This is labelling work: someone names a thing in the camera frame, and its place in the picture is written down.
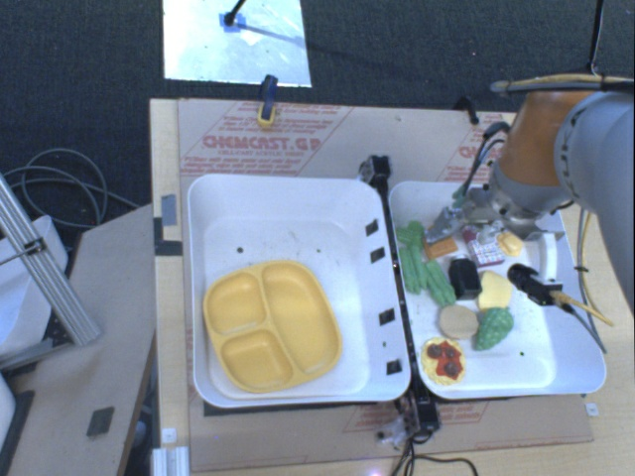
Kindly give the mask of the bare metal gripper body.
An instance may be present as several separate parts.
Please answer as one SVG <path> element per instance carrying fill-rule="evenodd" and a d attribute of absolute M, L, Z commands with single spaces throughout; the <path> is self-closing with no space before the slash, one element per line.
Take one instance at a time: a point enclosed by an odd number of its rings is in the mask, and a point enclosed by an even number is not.
<path fill-rule="evenodd" d="M 462 205 L 463 217 L 477 224 L 499 223 L 520 238 L 537 231 L 537 214 L 516 203 L 497 185 L 471 188 Z"/>

